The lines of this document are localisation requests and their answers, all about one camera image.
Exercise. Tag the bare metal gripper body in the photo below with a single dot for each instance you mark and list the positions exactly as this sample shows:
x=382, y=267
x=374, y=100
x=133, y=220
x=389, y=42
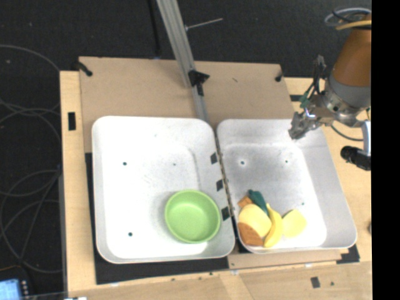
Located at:
x=328, y=108

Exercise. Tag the black cylinder on white bracket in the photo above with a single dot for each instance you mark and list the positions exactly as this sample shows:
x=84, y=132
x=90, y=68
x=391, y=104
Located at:
x=356, y=157

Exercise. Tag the yellow toy slice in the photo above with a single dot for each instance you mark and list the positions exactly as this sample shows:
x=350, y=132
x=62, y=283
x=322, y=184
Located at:
x=294, y=223

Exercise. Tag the brown cardboard board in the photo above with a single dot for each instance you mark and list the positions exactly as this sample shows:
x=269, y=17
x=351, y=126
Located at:
x=137, y=89

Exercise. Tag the green bowl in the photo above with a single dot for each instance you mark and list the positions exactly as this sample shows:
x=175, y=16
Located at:
x=192, y=217

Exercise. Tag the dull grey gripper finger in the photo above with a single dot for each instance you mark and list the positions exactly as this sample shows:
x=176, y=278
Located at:
x=307, y=127
x=294, y=125

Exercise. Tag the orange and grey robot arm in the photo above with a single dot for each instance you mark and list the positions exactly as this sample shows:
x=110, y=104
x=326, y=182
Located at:
x=353, y=64

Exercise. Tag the yellow and brown toy bread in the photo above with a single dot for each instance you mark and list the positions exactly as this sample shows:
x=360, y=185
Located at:
x=253, y=222

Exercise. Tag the yellow banana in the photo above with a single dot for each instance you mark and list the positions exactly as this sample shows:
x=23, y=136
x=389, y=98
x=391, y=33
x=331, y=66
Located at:
x=275, y=228

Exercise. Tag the thin black and white rod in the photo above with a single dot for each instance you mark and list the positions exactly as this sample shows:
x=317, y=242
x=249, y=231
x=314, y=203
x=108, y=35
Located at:
x=225, y=183

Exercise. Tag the orange carrot with green top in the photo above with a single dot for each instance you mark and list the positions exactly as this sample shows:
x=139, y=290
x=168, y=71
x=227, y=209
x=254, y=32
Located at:
x=258, y=198

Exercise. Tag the white plastic tray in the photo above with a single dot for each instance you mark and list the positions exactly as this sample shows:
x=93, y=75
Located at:
x=140, y=180
x=281, y=173

